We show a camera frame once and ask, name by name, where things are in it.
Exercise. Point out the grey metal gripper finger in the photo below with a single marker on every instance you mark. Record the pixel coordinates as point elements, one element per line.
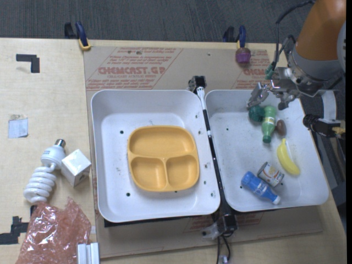
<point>258,95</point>
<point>284,103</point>

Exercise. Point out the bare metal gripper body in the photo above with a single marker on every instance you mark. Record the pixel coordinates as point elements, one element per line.
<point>287,85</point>

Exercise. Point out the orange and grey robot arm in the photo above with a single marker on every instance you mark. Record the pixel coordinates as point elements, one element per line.
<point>319,32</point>

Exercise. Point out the green broccoli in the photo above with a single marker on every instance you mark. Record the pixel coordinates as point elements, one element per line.
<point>255,114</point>

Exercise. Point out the brown kiwi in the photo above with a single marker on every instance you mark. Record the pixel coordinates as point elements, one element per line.
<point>281,127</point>

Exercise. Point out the green plastic bottle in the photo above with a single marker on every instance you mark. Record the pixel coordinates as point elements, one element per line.
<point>269,124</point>

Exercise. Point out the purple cupcake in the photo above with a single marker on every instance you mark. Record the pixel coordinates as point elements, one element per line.
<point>243,55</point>

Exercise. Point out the yellow banana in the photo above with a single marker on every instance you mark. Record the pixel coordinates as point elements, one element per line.
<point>286,158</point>

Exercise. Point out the white plastic tray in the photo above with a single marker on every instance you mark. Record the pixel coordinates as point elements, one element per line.
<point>242,153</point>
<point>115,153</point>

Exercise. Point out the thin black and white rod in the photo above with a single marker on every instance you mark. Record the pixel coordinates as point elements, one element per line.
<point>211,142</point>

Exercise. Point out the small white can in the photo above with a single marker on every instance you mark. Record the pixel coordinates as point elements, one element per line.
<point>270,175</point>

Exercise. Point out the blue bottle with white cap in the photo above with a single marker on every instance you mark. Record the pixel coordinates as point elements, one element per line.
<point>257,186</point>

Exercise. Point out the brown cardboard board, red print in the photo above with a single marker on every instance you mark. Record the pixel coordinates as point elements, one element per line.
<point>165,65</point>

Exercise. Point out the yellow divided plate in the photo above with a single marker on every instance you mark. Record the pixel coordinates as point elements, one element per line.
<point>162,142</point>

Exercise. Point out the white cube box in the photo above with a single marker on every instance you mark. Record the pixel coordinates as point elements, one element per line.
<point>75,166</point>

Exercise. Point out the white spiral light bulb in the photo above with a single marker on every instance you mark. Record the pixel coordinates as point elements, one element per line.
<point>41,177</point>

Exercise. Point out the pink bubble wrap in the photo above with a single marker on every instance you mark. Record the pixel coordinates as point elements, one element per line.
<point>52,232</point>

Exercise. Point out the black cylinder on white bracket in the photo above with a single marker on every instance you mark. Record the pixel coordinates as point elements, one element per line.
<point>320,124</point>

